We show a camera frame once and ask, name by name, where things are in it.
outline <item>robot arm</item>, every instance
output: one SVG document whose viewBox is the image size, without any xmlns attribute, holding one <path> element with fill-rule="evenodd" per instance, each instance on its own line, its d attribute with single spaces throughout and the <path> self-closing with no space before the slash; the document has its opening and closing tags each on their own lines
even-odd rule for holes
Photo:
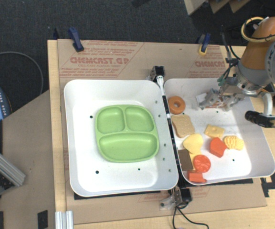
<svg viewBox="0 0 275 229">
<path fill-rule="evenodd" d="M 245 27 L 252 21 L 261 21 L 252 37 L 247 37 Z M 220 107 L 226 111 L 246 96 L 262 96 L 264 113 L 247 112 L 246 119 L 263 127 L 275 127 L 271 115 L 272 98 L 264 88 L 271 84 L 275 90 L 275 17 L 255 17 L 242 26 L 242 36 L 249 41 L 241 59 L 229 63 L 229 68 L 218 79 L 220 89 L 211 89 L 205 96 L 197 96 L 201 109 Z M 235 66 L 235 74 L 229 77 L 230 69 Z"/>
</svg>

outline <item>toy food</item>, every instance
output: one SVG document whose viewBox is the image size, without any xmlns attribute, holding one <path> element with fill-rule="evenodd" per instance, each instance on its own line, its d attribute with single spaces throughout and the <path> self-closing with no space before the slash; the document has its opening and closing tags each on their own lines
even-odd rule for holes
<svg viewBox="0 0 275 229">
<path fill-rule="evenodd" d="M 205 155 L 197 155 L 193 161 L 194 167 L 197 172 L 205 173 L 211 168 L 211 162 Z"/>
<path fill-rule="evenodd" d="M 188 171 L 187 178 L 191 182 L 204 183 L 206 179 L 203 178 L 202 173 L 196 171 Z"/>
<path fill-rule="evenodd" d="M 204 134 L 211 138 L 215 138 L 215 137 L 222 138 L 223 133 L 224 133 L 223 128 L 214 126 L 214 125 L 207 125 L 204 131 Z"/>
<path fill-rule="evenodd" d="M 181 149 L 181 150 L 178 150 L 178 154 L 179 154 L 179 160 L 181 163 L 182 171 L 193 170 L 194 167 L 190 159 L 189 151 L 187 151 L 186 149 Z"/>
<path fill-rule="evenodd" d="M 227 148 L 227 145 L 219 137 L 215 137 L 210 143 L 210 153 L 219 158 L 223 156 Z"/>
<path fill-rule="evenodd" d="M 183 146 L 192 154 L 198 154 L 202 145 L 203 138 L 199 133 L 194 133 L 183 141 Z"/>
<path fill-rule="evenodd" d="M 242 150 L 244 146 L 243 140 L 235 135 L 226 136 L 223 141 L 227 145 L 228 149 Z"/>
<path fill-rule="evenodd" d="M 178 96 L 171 97 L 168 100 L 169 110 L 172 114 L 178 115 L 185 110 L 185 102 Z"/>
<path fill-rule="evenodd" d="M 190 117 L 186 114 L 173 115 L 171 117 L 171 122 L 176 130 L 177 136 L 180 138 L 195 133 L 195 128 L 190 121 Z"/>
</svg>

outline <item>blue clamp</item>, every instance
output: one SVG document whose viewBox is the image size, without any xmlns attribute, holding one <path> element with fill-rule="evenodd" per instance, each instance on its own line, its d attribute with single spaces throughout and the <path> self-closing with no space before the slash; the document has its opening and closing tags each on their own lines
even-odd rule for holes
<svg viewBox="0 0 275 229">
<path fill-rule="evenodd" d="M 211 34 L 206 33 L 206 35 L 202 35 L 197 40 L 197 43 L 201 44 L 198 52 L 201 56 L 204 56 L 206 54 L 206 51 L 210 42 L 210 37 L 211 37 Z"/>
<path fill-rule="evenodd" d="M 70 27 L 67 32 L 69 33 L 70 38 L 74 41 L 73 46 L 76 52 L 83 51 L 85 48 L 80 42 L 78 31 L 74 27 Z"/>
</svg>

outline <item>brown rectangle toy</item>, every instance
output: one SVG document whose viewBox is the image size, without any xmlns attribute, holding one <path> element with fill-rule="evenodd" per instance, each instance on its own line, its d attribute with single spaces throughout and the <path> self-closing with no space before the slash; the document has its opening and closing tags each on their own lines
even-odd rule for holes
<svg viewBox="0 0 275 229">
<path fill-rule="evenodd" d="M 179 160 L 182 171 L 193 170 L 193 164 L 191 162 L 190 153 L 187 149 L 178 150 Z"/>
</svg>

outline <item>cardboard sheet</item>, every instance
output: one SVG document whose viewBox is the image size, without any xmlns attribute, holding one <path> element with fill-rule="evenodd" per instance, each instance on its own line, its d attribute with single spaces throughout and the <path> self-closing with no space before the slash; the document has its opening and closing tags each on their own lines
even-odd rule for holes
<svg viewBox="0 0 275 229">
<path fill-rule="evenodd" d="M 75 224 L 172 215 L 173 211 L 160 210 L 160 201 L 168 196 L 167 191 L 74 198 L 69 181 L 63 89 L 73 79 L 146 79 L 155 65 L 164 66 L 165 81 L 218 78 L 227 66 L 219 45 L 209 45 L 205 56 L 198 54 L 197 44 L 85 40 L 82 45 L 85 50 L 76 52 L 71 40 L 58 40 L 67 210 L 74 212 Z M 191 187 L 190 191 L 193 201 L 184 209 L 185 213 L 266 206 L 259 179 L 250 184 Z"/>
<path fill-rule="evenodd" d="M 0 198 L 5 229 L 38 228 L 40 215 L 54 228 L 51 131 L 49 91 L 3 120 L 3 155 L 26 175 Z"/>
</svg>

